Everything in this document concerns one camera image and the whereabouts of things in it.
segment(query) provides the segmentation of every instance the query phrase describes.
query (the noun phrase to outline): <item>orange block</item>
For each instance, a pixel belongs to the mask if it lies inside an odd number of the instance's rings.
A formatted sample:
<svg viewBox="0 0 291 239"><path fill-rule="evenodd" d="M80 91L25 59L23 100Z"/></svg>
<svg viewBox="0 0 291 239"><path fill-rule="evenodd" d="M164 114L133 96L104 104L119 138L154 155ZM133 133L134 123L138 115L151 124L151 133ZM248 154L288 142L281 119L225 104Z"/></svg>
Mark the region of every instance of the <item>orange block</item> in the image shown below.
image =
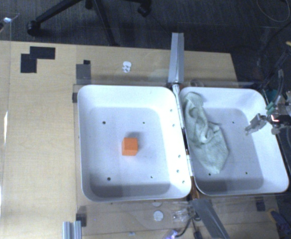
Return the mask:
<svg viewBox="0 0 291 239"><path fill-rule="evenodd" d="M138 152L138 139L125 137L122 141L122 155L135 156Z"/></svg>

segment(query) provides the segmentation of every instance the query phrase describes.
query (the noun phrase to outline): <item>wooden table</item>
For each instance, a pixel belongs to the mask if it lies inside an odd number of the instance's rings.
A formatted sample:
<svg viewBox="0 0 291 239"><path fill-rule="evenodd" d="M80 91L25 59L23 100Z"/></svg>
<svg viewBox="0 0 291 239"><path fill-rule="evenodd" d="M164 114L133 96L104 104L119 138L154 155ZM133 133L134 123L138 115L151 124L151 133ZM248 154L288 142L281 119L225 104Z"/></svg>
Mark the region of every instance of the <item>wooden table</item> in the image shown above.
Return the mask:
<svg viewBox="0 0 291 239"><path fill-rule="evenodd" d="M55 60L38 59L37 73L20 73L20 55L29 54L30 46L55 47ZM72 92L76 64L90 60L94 81L124 82L129 77L132 81L156 82L167 78L169 54L169 50L11 43L0 238L57 239L62 237L63 221L75 220L78 206ZM122 72L123 61L132 63L128 74ZM184 67L186 80L236 81L229 54L185 52ZM278 238L276 226L266 212L255 210L254 200L214 201L233 238ZM276 207L274 200L266 201L267 207ZM105 233L112 225L100 224L100 231ZM203 223L198 225L204 238L209 238ZM161 239L166 233L159 226L155 229L84 238ZM193 238L192 231L189 229L182 238Z"/></svg>

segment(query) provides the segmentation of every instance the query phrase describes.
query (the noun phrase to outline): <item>gray cloth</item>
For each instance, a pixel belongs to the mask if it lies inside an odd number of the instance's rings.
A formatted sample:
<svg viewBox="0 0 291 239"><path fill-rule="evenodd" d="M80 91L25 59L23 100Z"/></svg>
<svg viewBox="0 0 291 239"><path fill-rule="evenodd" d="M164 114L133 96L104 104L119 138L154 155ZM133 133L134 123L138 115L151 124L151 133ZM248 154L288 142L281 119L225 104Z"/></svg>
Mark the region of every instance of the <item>gray cloth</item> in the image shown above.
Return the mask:
<svg viewBox="0 0 291 239"><path fill-rule="evenodd" d="M220 127L207 121L199 94L186 94L182 107L190 152L210 173L220 173L229 154Z"/></svg>

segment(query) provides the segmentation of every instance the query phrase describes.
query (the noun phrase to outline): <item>table top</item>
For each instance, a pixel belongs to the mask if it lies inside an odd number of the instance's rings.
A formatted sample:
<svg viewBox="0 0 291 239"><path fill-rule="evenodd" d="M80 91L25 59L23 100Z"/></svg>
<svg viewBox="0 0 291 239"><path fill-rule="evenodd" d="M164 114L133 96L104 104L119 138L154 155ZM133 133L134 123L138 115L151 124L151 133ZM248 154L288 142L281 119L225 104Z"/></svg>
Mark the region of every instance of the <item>table top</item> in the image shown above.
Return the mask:
<svg viewBox="0 0 291 239"><path fill-rule="evenodd" d="M37 73L21 73L21 54L29 54L31 46L54 47L55 59L37 59ZM116 79L121 83L140 79L157 82L167 77L170 51L12 42L10 52L0 238L61 238L62 223L74 222L82 206L92 208L93 227L98 228L97 231L83 228L83 238L162 238L173 224L152 226L150 219L153 219L153 210L160 205L162 210L168 210L170 203L93 205L78 198L81 188L76 176L78 159L72 93L76 84L76 64L83 64L84 60L90 60L92 78L96 82L109 79L114 84ZM122 71L124 61L132 63L128 74ZM186 51L184 69L188 81L236 81L231 56L226 53ZM213 201L233 238L248 235L255 238L264 234L267 238L278 238L276 226L267 213L255 210L254 199ZM265 202L267 207L277 208L273 197L266 198ZM204 238L208 238L204 224L197 225ZM193 238L193 230L188 230L182 238Z"/></svg>

